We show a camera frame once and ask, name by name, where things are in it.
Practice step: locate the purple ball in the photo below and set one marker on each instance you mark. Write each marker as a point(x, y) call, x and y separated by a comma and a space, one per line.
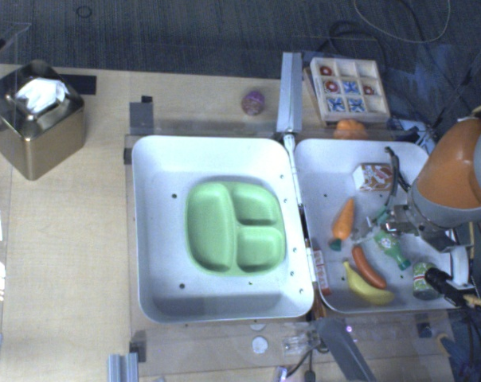
point(253, 102)

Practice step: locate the black cylinder on white bracket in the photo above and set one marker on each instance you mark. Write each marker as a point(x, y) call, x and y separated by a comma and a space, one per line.
point(443, 279)

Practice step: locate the orange carrot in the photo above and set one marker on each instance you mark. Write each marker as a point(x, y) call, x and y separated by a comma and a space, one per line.
point(344, 221)

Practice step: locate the orange toy pumpkin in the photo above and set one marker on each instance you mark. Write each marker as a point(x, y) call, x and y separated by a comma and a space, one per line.
point(350, 129)

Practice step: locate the white plastic tray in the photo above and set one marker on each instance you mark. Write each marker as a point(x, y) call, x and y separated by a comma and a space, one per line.
point(332, 165)
point(220, 297)

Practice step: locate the wooden tic-tac-toe box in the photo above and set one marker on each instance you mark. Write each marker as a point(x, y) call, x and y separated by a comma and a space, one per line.
point(350, 92)

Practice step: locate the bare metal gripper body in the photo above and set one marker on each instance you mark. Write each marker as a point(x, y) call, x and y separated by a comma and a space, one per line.
point(403, 218)

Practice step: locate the thin black and white rod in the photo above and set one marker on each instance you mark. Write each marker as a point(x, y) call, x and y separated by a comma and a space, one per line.
point(300, 209)

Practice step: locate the green can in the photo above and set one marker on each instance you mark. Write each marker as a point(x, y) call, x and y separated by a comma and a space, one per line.
point(421, 281)

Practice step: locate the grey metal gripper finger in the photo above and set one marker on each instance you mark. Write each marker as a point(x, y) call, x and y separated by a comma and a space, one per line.
point(375, 221)
point(362, 237)

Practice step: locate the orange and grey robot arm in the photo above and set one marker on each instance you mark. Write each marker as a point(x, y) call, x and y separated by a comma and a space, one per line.
point(447, 173)

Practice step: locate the red sausage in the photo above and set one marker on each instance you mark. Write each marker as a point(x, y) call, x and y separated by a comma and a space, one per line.
point(368, 269)

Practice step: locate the gold metal tissue box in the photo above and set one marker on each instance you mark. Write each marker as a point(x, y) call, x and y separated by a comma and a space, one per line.
point(37, 145)

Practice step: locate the white and orange carton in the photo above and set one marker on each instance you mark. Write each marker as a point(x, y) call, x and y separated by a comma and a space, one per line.
point(374, 177)

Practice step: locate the white round disc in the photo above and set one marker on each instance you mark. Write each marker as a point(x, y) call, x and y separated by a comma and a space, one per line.
point(260, 344)

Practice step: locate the green bottle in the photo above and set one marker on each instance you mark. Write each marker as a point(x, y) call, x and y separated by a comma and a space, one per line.
point(388, 247)

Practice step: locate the red and white packet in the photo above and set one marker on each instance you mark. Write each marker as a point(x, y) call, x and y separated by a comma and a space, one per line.
point(322, 271)

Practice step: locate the green divided plate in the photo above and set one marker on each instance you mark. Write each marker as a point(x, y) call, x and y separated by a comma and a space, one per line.
point(212, 229)

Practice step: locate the yellow banana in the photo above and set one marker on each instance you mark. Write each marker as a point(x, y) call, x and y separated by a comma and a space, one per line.
point(364, 291)

